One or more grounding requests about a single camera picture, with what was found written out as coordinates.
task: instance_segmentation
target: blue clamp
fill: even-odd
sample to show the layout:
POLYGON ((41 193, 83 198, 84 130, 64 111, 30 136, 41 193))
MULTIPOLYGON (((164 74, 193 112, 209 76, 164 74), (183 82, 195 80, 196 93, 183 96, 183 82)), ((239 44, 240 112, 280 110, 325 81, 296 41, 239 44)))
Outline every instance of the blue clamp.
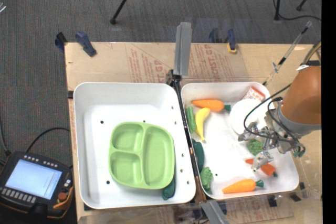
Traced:
POLYGON ((222 43, 222 39, 219 38, 218 28, 212 29, 209 34, 209 42, 210 43, 222 43))
POLYGON ((64 44, 67 43, 65 36, 62 32, 59 32, 55 39, 55 45, 57 48, 59 48, 64 53, 64 44))
POLYGON ((77 42, 81 43, 82 45, 84 45, 84 51, 89 55, 89 56, 93 56, 97 53, 97 51, 93 48, 87 34, 80 30, 76 33, 75 36, 77 42))
POLYGON ((227 43, 227 41, 229 41, 229 44, 227 46, 227 49, 229 52, 231 53, 236 53, 237 49, 236 49, 236 38, 235 38, 235 33, 233 32, 233 29, 229 29, 227 32, 227 37, 224 41, 224 43, 227 43))

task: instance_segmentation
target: green divided plate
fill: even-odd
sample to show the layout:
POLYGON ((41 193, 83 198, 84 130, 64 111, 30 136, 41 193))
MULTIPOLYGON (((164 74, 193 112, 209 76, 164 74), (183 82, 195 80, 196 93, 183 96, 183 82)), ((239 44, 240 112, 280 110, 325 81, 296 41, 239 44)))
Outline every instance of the green divided plate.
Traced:
POLYGON ((123 185, 161 189, 173 179, 174 140, 162 127, 124 122, 111 135, 109 169, 112 178, 123 185))

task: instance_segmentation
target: control screen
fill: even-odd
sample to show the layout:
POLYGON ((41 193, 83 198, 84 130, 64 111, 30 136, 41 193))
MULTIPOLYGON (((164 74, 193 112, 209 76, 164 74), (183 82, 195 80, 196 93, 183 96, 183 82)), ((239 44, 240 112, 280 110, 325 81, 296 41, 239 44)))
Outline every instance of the control screen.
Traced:
POLYGON ((6 187, 50 200, 61 175, 62 172, 56 169, 20 159, 6 187))

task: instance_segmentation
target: toy banana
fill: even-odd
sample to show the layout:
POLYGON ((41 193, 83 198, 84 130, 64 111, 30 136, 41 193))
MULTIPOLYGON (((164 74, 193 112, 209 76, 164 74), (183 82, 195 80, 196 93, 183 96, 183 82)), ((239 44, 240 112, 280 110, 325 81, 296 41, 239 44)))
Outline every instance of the toy banana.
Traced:
POLYGON ((203 122, 208 117, 209 114, 210 114, 209 108, 202 108, 198 110, 195 115, 195 122, 196 122, 195 132, 201 137, 202 141, 205 140, 204 135, 203 135, 203 122))

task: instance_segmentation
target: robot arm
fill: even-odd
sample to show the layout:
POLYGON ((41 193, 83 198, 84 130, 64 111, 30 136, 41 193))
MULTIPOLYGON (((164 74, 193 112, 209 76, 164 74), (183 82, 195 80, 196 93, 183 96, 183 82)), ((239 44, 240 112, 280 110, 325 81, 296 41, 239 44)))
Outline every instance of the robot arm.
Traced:
POLYGON ((276 98, 275 109, 266 112, 266 126, 261 130, 257 123, 250 123, 238 141, 250 140, 260 136, 264 140, 264 150, 254 159, 253 170, 272 161, 268 150, 277 148, 280 153, 292 151, 294 157, 301 157, 305 147, 299 139, 315 130, 321 129, 321 66, 307 66, 299 70, 285 97, 276 98))

